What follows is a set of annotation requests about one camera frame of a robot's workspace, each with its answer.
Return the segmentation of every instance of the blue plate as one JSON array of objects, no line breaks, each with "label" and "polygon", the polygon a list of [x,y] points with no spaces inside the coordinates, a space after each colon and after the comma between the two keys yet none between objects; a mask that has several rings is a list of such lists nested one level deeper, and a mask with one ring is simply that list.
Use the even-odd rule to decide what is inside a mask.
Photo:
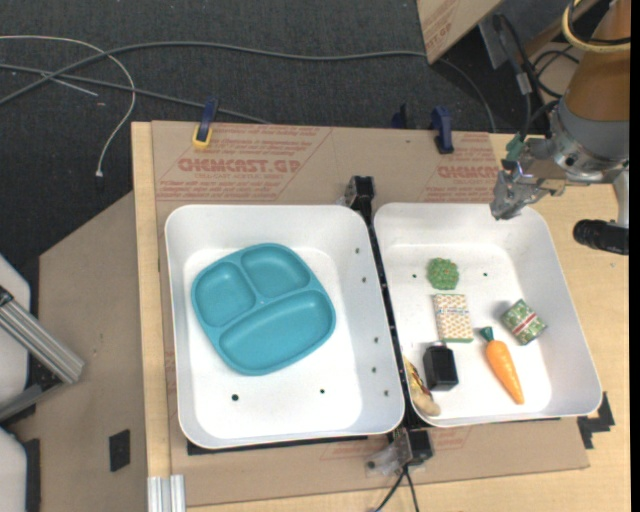
[{"label": "blue plate", "polygon": [[245,375],[265,375],[299,361],[336,324],[320,281],[279,244],[253,245],[212,263],[194,280],[191,302],[218,354]]}]

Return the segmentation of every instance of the yellow cable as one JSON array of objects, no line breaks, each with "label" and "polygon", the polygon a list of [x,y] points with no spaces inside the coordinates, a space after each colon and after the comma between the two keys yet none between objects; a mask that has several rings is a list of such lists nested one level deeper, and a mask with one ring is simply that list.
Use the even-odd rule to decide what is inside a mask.
[{"label": "yellow cable", "polygon": [[[582,0],[573,0],[573,7],[577,7],[581,1]],[[585,52],[595,53],[615,53],[624,52],[631,49],[631,42],[608,45],[587,43],[585,41],[581,41],[571,32],[571,28],[569,26],[569,9],[570,6],[567,6],[567,8],[564,10],[564,13],[562,14],[562,34],[572,46],[579,48],[580,50],[584,50]]]}]

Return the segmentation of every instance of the black fabric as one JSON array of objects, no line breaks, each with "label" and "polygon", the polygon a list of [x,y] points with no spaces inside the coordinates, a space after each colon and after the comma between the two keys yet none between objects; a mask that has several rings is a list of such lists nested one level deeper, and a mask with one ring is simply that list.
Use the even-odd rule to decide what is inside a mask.
[{"label": "black fabric", "polygon": [[[103,50],[154,41],[210,41],[305,55],[424,51],[410,0],[2,0],[0,36],[39,34]],[[95,54],[65,42],[0,38],[0,63],[56,70]],[[457,130],[490,131],[473,88],[443,63],[419,57],[300,62],[208,48],[155,48],[117,56],[137,87],[272,123],[390,127],[402,104],[416,128],[446,106]],[[494,71],[478,29],[444,56],[477,81],[498,131],[512,132],[524,103],[508,66]],[[75,71],[128,85],[113,62]],[[0,69],[0,98],[37,75]],[[109,147],[104,189],[94,174],[102,147],[127,111],[130,94],[48,83],[0,105],[0,254],[20,267],[132,189],[129,125]],[[130,121],[199,119],[194,107],[139,96]],[[220,121],[246,122],[220,114]]]}]

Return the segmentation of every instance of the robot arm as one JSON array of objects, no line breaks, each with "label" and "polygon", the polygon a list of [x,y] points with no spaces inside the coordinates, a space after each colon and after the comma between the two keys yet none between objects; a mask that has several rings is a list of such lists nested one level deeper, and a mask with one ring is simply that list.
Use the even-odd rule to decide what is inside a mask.
[{"label": "robot arm", "polygon": [[[631,0],[614,0],[592,41],[619,41],[630,33]],[[566,35],[574,46],[580,44]],[[517,135],[507,146],[491,213],[497,220],[510,219],[527,204],[562,194],[567,185],[611,184],[618,219],[580,221],[574,238],[594,249],[629,254],[630,43],[582,48],[587,53],[551,111],[551,136],[521,140]]]}]

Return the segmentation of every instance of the toy carrot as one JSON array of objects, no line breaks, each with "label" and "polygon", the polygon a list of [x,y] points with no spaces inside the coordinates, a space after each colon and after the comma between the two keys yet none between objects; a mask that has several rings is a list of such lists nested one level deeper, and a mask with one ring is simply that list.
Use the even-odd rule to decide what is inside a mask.
[{"label": "toy carrot", "polygon": [[480,334],[487,340],[486,354],[489,364],[493,373],[502,382],[502,385],[507,389],[511,397],[517,404],[524,403],[524,394],[522,393],[522,386],[520,385],[520,379],[516,372],[516,367],[511,359],[511,353],[504,341],[496,340],[493,338],[493,329],[491,327],[485,327],[480,329]]}]

